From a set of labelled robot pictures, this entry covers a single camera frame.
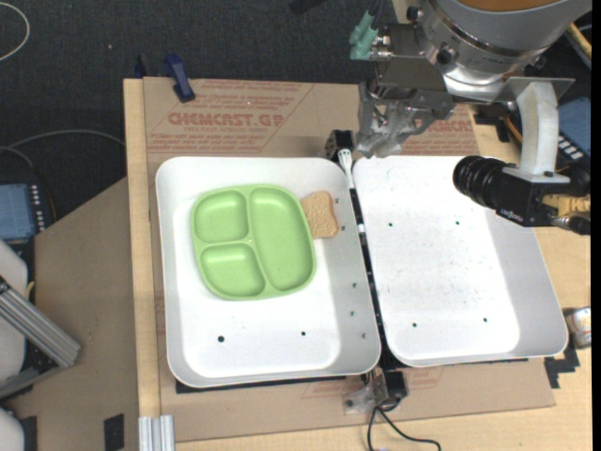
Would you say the thin black and white rod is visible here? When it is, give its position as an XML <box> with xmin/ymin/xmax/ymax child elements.
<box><xmin>337</xmin><ymin>148</ymin><xmax>387</xmax><ymax>371</ymax></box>

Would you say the small white can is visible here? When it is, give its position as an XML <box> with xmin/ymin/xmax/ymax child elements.
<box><xmin>562</xmin><ymin>305</ymin><xmax>593</xmax><ymax>350</ymax></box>

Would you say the brown cardboard board red print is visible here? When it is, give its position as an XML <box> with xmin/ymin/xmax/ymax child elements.
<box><xmin>142</xmin><ymin>76</ymin><xmax>558</xmax><ymax>443</ymax></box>

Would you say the white plastic tray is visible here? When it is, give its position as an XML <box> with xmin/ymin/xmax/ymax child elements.
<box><xmin>351</xmin><ymin>154</ymin><xmax>571</xmax><ymax>369</ymax></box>
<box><xmin>154</xmin><ymin>155</ymin><xmax>383</xmax><ymax>389</ymax></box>

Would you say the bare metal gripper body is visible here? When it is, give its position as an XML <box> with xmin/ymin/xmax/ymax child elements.
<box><xmin>360</xmin><ymin>6</ymin><xmax>549</xmax><ymax>117</ymax></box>

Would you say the black block with thin wires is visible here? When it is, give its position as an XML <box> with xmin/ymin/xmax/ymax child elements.
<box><xmin>344</xmin><ymin>368</ymin><xmax>409</xmax><ymax>416</ymax></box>
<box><xmin>318</xmin><ymin>129</ymin><xmax>355</xmax><ymax>161</ymax></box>

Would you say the green divided plate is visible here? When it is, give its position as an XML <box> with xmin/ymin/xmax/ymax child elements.
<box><xmin>189</xmin><ymin>183</ymin><xmax>318</xmax><ymax>303</ymax></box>

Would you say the brown toast bread slice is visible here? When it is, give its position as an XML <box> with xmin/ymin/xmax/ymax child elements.
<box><xmin>300</xmin><ymin>190</ymin><xmax>341</xmax><ymax>241</ymax></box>

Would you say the black cylinder on white bracket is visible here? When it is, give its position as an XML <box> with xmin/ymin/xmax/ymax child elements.
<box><xmin>452</xmin><ymin>77</ymin><xmax>577</xmax><ymax>229</ymax></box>

